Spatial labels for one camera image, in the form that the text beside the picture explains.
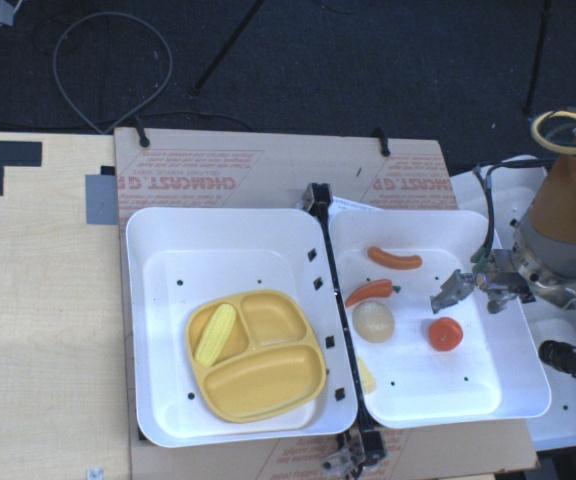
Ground yellow divided plate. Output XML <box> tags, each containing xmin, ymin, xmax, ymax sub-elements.
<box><xmin>184</xmin><ymin>288</ymin><xmax>329</xmax><ymax>425</ymax></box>

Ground yellow corn cob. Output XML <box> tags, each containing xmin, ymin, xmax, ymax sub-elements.
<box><xmin>193</xmin><ymin>302</ymin><xmax>238</xmax><ymax>369</ymax></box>

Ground thin black rod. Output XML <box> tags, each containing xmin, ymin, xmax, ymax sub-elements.
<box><xmin>316</xmin><ymin>201</ymin><xmax>375</xmax><ymax>435</ymax></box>

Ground black cylinder on white bracket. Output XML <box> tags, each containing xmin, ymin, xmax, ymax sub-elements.
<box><xmin>538</xmin><ymin>338</ymin><xmax>576</xmax><ymax>381</ymax></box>

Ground pale round bread bun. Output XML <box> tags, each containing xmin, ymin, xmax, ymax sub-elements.
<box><xmin>351</xmin><ymin>299</ymin><xmax>396</xmax><ymax>345</ymax></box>

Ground orange carrot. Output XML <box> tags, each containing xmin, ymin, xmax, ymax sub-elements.
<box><xmin>343</xmin><ymin>278</ymin><xmax>403</xmax><ymax>310</ymax></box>

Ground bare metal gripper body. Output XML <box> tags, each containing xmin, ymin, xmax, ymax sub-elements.
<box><xmin>472</xmin><ymin>248</ymin><xmax>576</xmax><ymax>311</ymax></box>

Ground white plastic tray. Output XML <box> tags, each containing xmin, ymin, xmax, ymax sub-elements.
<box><xmin>125</xmin><ymin>206</ymin><xmax>360</xmax><ymax>449</ymax></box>
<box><xmin>327</xmin><ymin>209</ymin><xmax>553</xmax><ymax>430</ymax></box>

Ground white paper sheet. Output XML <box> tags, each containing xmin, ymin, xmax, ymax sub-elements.
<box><xmin>328</xmin><ymin>195</ymin><xmax>385</xmax><ymax>215</ymax></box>

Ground yellow cheese wedge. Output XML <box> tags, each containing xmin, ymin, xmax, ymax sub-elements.
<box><xmin>356</xmin><ymin>354</ymin><xmax>378</xmax><ymax>396</ymax></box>

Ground red-orange round tomato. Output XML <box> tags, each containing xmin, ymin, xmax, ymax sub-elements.
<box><xmin>427</xmin><ymin>316</ymin><xmax>465</xmax><ymax>353</ymax></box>

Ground black block with thin wires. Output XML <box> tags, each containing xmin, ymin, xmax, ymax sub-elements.
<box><xmin>357</xmin><ymin>429</ymin><xmax>387</xmax><ymax>470</ymax></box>
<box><xmin>301</xmin><ymin>182</ymin><xmax>333</xmax><ymax>215</ymax></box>

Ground brown cardboard board red print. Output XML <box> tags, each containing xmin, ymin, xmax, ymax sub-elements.
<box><xmin>113</xmin><ymin>126</ymin><xmax>541</xmax><ymax>480</ymax></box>

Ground orange sausage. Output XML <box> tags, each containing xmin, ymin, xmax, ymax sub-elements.
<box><xmin>366</xmin><ymin>245</ymin><xmax>424</xmax><ymax>272</ymax></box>

